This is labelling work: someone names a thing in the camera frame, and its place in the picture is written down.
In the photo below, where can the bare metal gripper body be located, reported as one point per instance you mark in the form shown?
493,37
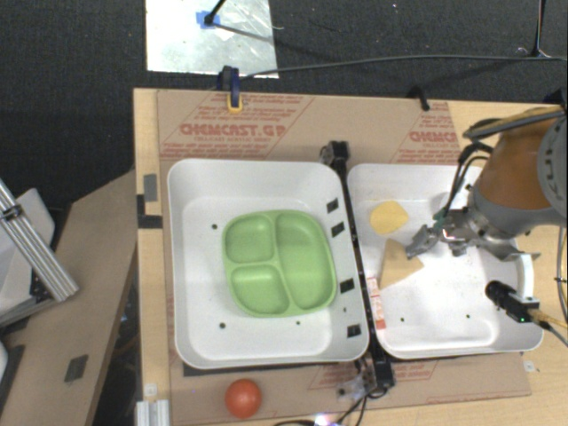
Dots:
463,231

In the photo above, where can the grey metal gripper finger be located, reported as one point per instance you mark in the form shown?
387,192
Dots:
427,230
417,246

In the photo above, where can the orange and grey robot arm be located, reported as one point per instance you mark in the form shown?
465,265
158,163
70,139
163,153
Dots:
510,171

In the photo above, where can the tan pizza slice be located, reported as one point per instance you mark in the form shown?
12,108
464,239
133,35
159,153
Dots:
396,266

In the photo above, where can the yellow round biscuit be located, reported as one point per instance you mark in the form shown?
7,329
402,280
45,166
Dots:
388,218

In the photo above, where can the thin black rod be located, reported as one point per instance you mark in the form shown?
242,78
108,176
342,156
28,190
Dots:
357,246

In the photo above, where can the white plastic tray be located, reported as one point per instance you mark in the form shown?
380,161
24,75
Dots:
444,317
266,340

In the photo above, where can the brown cardboard board red print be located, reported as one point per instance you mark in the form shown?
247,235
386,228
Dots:
355,122

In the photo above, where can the green divided plate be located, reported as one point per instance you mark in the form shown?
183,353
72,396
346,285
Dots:
279,262

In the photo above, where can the black cylinder on white bracket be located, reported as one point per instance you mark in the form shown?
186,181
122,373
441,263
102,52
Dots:
503,295

